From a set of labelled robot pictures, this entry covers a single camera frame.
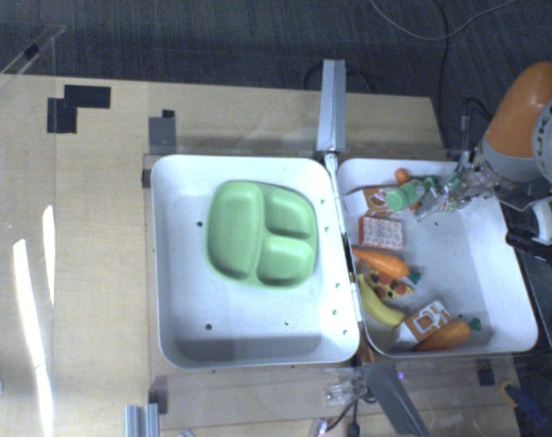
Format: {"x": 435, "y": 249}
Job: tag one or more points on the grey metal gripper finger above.
{"x": 433, "y": 208}
{"x": 436, "y": 182}

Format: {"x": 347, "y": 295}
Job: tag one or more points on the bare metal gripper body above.
{"x": 474, "y": 185}

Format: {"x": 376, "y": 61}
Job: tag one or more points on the green plastic bottle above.
{"x": 405, "y": 196}

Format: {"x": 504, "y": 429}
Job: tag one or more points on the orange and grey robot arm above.
{"x": 517, "y": 112}

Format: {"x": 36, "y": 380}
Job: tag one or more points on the small orange carrot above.
{"x": 401, "y": 175}

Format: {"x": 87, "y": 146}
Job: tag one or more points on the orange patterned packet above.
{"x": 381, "y": 232}

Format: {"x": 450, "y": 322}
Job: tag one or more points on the white and orange carton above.
{"x": 362, "y": 200}

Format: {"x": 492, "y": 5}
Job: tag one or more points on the white plastic tray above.
{"x": 476, "y": 271}
{"x": 185, "y": 289}

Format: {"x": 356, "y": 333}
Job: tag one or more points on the pizza slice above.
{"x": 387, "y": 287}

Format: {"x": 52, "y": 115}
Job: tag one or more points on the orange carton with white print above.
{"x": 424, "y": 321}

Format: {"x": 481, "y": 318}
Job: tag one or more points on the yellow banana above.
{"x": 376, "y": 307}

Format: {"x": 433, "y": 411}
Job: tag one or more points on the green divided plate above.
{"x": 239, "y": 235}

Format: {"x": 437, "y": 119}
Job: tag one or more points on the black cylinder on white bracket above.
{"x": 544, "y": 226}

